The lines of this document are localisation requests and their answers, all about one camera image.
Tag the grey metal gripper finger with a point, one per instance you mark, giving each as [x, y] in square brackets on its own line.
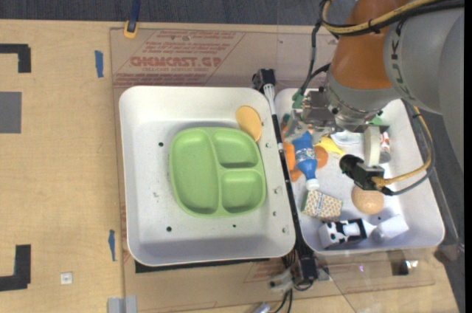
[295, 124]
[316, 134]

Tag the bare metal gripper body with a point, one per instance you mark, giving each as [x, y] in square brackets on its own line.
[319, 108]

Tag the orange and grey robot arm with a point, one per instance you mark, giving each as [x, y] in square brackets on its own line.
[424, 57]

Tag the yellow banana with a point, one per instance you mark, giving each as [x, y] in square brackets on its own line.
[330, 146]

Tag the orange round fruit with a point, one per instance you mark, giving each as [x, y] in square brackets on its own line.
[321, 157]

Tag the blue bottle white cap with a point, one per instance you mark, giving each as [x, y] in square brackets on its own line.
[305, 158]

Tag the white and pale blue packet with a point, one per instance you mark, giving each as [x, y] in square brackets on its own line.
[344, 138]

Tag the orange carrot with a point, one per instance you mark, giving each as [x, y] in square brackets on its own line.
[292, 165]

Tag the red and white can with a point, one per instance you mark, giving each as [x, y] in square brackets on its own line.
[385, 147]

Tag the yellow patterned carton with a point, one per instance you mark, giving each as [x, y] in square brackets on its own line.
[321, 205]

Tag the tan round ball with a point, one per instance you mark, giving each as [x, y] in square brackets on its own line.
[367, 201]

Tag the black and white cow-print carton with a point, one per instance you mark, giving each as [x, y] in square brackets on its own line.
[339, 233]

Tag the green divided plate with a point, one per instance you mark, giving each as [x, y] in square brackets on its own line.
[195, 171]

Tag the white plastic tray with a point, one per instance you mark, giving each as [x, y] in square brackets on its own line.
[409, 208]
[147, 171]

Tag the brown cardboard board red print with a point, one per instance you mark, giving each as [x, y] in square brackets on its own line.
[177, 60]

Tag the black cylinder on white bracket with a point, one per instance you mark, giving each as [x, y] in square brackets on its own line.
[363, 173]

